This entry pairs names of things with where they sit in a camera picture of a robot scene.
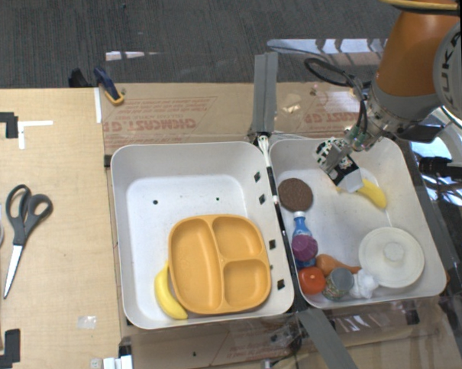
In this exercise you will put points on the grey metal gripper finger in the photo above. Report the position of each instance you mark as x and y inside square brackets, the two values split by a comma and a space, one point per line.
[336, 158]

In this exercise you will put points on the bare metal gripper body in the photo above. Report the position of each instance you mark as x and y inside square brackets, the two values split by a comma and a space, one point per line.
[370, 133]

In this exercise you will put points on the black and white carton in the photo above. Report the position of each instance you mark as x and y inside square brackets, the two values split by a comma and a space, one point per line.
[349, 174]

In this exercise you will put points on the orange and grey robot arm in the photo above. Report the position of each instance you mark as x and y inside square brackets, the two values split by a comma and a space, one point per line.
[409, 57]

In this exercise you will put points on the yellow banana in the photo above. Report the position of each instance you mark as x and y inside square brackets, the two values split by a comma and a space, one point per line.
[165, 297]
[375, 196]

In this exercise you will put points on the brown round biscuit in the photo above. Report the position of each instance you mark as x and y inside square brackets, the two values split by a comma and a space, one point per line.
[295, 194]

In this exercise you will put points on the white plastic tray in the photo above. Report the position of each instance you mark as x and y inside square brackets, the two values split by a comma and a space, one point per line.
[177, 182]
[339, 221]

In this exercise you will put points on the blue and white bottle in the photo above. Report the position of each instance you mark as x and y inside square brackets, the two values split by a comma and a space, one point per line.
[300, 224]

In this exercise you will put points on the purple cup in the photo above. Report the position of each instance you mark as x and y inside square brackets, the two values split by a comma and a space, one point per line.
[304, 248]

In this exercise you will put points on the orange carrot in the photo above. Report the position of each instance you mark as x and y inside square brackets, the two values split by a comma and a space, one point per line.
[328, 263]

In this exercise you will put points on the red round can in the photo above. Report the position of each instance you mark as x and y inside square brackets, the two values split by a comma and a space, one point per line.
[311, 280]

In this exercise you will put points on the small can with grey lid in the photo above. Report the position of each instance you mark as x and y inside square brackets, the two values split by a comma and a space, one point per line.
[338, 284]

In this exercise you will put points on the white crumpled lump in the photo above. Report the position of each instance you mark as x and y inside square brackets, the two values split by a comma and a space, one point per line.
[363, 285]

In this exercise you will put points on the orange divided plate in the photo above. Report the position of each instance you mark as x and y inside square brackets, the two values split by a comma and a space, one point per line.
[219, 264]

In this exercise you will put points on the brown cardboard board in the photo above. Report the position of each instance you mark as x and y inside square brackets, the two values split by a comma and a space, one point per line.
[167, 121]

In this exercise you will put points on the grey scissors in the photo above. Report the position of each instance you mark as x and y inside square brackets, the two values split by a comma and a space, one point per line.
[22, 223]

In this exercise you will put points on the black cylinder on white bracket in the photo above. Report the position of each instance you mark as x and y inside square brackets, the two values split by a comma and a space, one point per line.
[440, 164]

